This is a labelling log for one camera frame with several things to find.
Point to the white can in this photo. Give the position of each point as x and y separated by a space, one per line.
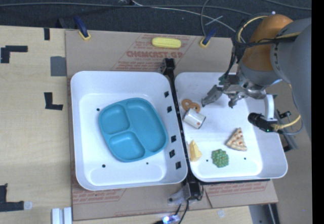
194 118

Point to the yellow cheese wedge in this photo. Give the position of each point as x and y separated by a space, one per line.
194 152

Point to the white plastic tray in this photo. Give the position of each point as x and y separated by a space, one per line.
253 162
96 167

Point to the blue divided plate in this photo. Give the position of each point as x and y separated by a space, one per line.
131 129

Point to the yellow corn cob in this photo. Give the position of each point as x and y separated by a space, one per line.
166 42

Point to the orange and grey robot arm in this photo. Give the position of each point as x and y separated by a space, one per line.
291 48

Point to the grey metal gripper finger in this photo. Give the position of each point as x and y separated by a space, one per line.
210 96
233 100

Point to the black cylinder on white bracket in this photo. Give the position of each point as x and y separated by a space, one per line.
263 119

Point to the orange pretzel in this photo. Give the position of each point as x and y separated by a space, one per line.
189 104

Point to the thin black rod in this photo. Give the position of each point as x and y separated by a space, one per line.
178 116

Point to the brown cardboard board red print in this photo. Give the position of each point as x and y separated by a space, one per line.
121 51

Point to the pizza slice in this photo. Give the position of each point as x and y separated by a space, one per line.
237 140

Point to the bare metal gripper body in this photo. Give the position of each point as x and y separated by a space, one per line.
239 86

